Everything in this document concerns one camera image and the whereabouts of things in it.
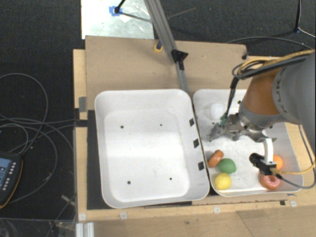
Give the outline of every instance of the orange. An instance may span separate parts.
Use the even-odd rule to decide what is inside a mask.
[[[273,161],[276,163],[276,169],[282,169],[283,160],[280,156],[273,155]]]

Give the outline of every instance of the white ball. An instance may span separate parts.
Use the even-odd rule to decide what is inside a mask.
[[[219,120],[225,112],[225,106],[222,103],[213,103],[209,108],[212,120]]]

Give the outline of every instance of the device screen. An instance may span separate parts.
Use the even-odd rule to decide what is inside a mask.
[[[0,188],[3,185],[3,182],[6,177],[6,173],[11,165],[11,161],[8,159],[0,158]]]

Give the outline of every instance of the wooden table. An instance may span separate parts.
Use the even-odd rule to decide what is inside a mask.
[[[104,90],[179,87],[174,65],[163,52],[153,52],[154,44],[154,40],[87,37],[86,49],[74,50],[75,108],[80,119],[87,119],[95,96]],[[246,54],[245,46],[236,44],[177,41],[177,45],[189,53],[185,69],[191,96],[201,88],[229,88],[231,69]],[[238,88],[248,84],[242,81]],[[306,169],[311,163],[298,127],[287,124],[287,129],[299,165]],[[86,127],[76,127],[75,161],[78,218],[95,222],[97,237],[316,236],[315,188],[289,195],[208,196],[191,206],[87,210]],[[312,183],[312,172],[304,180],[306,185]],[[121,219],[121,213],[127,219]]]

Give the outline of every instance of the white tray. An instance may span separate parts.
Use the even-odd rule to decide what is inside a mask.
[[[217,190],[214,187],[215,177],[220,171],[217,167],[209,168],[208,171],[213,189],[218,194],[226,197],[275,192],[291,193],[300,190],[286,182],[282,182],[276,190],[268,190],[261,186],[259,170],[250,163],[249,156],[252,153],[264,155],[263,143],[255,143],[248,136],[241,136],[236,142],[228,136],[219,137],[211,142],[207,140],[207,135],[210,134],[214,124],[220,122],[219,119],[212,117],[210,108],[214,103],[221,103],[224,105],[224,113],[227,108],[229,92],[229,90],[202,89],[198,90],[193,96],[197,124],[206,159],[209,160],[215,150],[220,149],[224,152],[224,158],[231,158],[237,166],[237,171],[230,174],[232,185],[227,190]],[[238,101],[243,99],[245,93],[245,90],[236,91],[229,114],[238,112]],[[285,124],[275,124],[272,129],[266,129],[264,133],[268,137],[277,138],[277,140],[273,142],[274,153],[283,158],[284,163],[282,169],[287,171],[300,171]],[[294,183],[303,185],[302,175],[291,175],[286,178]]]
[[[209,179],[184,91],[105,91],[95,99],[102,196],[113,208],[201,199]]]

